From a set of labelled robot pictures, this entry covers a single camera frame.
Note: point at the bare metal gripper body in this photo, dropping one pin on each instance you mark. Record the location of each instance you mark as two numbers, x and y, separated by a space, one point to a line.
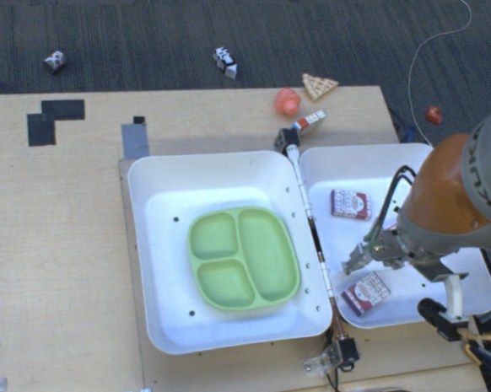
391 250

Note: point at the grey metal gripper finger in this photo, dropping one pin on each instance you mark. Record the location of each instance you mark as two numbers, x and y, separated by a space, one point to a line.
360 250
354 264

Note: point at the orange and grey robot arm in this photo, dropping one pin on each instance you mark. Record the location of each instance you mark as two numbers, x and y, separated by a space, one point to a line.
448 192

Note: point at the red and white carton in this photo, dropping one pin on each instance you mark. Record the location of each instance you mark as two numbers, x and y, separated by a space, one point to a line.
351 204
309 122
365 293

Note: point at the white plastic tray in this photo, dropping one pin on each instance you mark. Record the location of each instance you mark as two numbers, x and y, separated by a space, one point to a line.
172 281
406 305

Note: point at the green divided plate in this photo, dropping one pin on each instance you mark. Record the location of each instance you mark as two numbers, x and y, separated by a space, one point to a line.
262 253

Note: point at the thin black and white rod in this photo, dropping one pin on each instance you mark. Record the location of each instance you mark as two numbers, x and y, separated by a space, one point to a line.
300 178

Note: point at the small red toy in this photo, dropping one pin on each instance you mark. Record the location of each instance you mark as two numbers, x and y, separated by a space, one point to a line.
434 115

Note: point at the orange toy food lump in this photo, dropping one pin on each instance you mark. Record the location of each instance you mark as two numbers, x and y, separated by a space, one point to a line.
287 101

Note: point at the tan toy pizza slice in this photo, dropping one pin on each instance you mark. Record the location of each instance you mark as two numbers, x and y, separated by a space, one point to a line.
317 86

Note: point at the black and white carton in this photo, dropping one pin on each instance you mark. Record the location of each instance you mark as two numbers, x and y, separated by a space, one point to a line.
226 63

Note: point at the black cylinder on white bracket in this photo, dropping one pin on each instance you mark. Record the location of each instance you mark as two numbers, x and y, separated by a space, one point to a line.
439 317

